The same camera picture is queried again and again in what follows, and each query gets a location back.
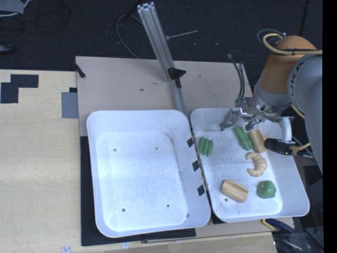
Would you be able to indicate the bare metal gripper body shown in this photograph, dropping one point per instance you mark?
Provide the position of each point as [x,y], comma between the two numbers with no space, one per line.
[263,110]

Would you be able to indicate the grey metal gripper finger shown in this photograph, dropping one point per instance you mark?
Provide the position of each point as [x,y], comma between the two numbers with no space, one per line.
[251,125]
[228,119]

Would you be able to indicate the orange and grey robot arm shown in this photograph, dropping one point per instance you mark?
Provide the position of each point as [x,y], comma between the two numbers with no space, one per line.
[302,88]

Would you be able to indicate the green toy bean bunch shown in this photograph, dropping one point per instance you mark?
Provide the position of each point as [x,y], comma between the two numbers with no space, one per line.
[206,146]
[243,140]

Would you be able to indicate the beige toy bread roll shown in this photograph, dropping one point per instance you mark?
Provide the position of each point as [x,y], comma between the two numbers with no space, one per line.
[258,141]

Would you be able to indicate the beige toy croissant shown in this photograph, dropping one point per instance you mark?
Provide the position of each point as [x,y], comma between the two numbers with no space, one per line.
[259,165]

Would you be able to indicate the green toy pepper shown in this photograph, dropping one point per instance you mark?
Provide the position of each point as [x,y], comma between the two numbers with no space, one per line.
[266,189]

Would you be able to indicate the beige toy bread loaf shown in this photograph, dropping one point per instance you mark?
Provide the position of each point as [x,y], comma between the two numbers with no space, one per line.
[235,190]

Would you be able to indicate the white plastic tray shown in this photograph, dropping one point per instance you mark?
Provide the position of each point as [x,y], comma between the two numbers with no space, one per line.
[142,178]
[237,209]

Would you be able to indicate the brown cardboard board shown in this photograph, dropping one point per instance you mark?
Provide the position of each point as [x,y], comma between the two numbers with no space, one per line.
[126,88]

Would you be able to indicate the black cylinder on white bracket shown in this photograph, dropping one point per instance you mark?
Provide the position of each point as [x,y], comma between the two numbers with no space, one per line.
[285,130]

